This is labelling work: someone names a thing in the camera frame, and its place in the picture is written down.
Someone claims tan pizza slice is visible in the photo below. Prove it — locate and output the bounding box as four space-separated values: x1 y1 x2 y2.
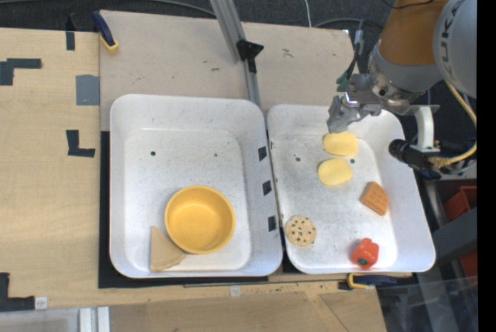
149 225 187 273

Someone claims yellow oval bread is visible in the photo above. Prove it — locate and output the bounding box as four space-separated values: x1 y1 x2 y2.
316 157 354 187
322 130 359 157

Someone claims orange bell pepper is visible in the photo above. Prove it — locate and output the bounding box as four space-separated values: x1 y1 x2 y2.
350 237 381 270

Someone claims yellow bowl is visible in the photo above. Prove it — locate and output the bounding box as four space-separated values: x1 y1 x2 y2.
164 185 236 255

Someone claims pale wood board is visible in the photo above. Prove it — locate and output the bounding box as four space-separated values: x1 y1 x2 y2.
98 9 414 289

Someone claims orange-brown waffle biscuit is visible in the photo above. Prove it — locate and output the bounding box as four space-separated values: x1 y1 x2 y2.
359 181 390 217

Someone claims black cylinder on white bracket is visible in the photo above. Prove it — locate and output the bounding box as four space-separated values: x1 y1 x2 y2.
388 105 443 174

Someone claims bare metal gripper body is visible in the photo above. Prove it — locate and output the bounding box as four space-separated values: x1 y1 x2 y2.
344 71 422 117

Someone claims white plastic tray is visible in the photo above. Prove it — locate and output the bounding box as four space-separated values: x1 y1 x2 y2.
266 103 437 275
109 93 284 279

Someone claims round chocolate chip biscuit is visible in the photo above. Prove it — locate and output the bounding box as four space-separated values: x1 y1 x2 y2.
284 215 318 248

